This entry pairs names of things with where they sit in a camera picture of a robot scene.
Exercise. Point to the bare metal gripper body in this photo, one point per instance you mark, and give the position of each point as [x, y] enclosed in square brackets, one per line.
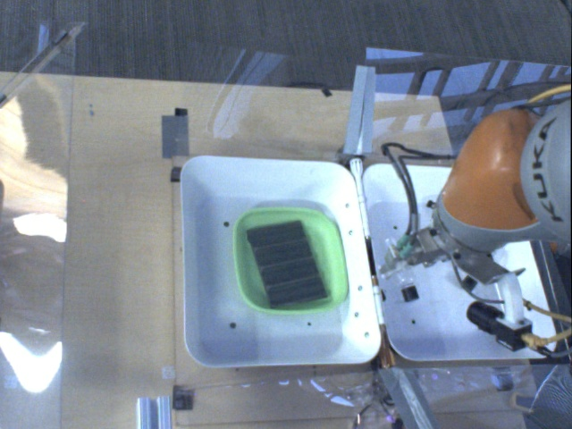
[432, 247]

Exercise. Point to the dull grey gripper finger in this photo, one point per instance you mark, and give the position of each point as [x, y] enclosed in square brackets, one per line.
[395, 270]
[392, 249]

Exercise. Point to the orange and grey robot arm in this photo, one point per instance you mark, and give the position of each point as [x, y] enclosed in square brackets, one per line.
[491, 181]

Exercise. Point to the small black cube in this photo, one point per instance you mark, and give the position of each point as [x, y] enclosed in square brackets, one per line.
[409, 293]

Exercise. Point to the green square bowl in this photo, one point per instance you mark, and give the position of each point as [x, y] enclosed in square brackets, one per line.
[339, 262]

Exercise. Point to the white plastic tray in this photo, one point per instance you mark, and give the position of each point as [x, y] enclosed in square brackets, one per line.
[429, 329]
[210, 248]

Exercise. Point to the black ribbed block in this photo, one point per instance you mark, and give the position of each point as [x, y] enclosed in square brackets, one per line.
[286, 264]

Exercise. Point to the black cylinder on white bracket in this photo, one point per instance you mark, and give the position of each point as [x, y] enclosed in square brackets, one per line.
[496, 322]

